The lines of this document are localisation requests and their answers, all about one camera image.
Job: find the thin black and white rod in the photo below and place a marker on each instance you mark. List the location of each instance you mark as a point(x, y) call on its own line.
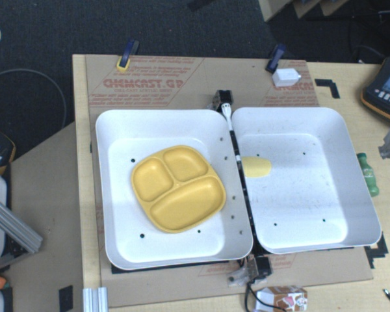
point(234, 141)

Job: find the yellow divided plate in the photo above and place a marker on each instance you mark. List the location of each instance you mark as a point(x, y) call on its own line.
point(178, 188)

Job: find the pale yellow oval piece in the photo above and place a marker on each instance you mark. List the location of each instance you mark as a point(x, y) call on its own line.
point(256, 167)

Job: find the brown cardboard board red print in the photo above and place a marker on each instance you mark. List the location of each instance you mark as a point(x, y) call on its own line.
point(188, 76)

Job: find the white plastic tray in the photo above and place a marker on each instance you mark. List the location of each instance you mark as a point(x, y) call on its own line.
point(123, 135)
point(299, 187)

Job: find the green plastic bottle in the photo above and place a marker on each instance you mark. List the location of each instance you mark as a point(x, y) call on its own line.
point(369, 174)

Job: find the brown and white carton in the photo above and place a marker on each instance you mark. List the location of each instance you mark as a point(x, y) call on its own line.
point(284, 299)

